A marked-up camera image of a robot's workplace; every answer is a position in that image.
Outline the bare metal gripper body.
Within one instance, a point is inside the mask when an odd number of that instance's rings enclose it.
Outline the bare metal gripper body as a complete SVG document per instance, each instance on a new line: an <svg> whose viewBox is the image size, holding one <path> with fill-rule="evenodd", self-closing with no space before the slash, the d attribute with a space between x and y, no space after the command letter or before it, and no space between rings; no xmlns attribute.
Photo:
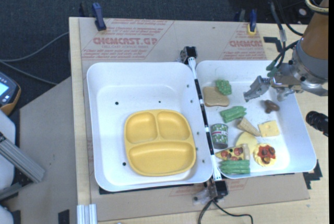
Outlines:
<svg viewBox="0 0 334 224"><path fill-rule="evenodd" d="M320 97L328 96L328 90L323 88L328 79L324 73L313 72L301 61L290 60L283 63L270 80L274 88L289 88L296 93L303 91L315 94Z"/></svg>

